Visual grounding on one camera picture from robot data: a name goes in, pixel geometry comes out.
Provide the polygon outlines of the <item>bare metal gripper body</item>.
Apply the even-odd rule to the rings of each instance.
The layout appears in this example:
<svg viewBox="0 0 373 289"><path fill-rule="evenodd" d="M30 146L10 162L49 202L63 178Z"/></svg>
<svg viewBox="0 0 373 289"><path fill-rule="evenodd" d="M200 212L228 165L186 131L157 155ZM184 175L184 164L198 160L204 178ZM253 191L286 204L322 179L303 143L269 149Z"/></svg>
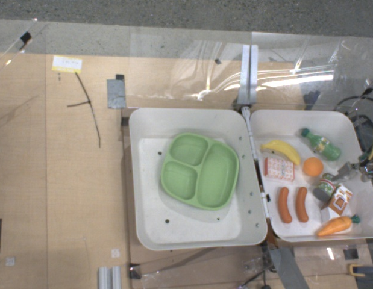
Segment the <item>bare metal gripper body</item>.
<svg viewBox="0 0 373 289"><path fill-rule="evenodd" d="M359 156L358 170L363 182L373 180L373 157L370 158L367 154Z"/></svg>

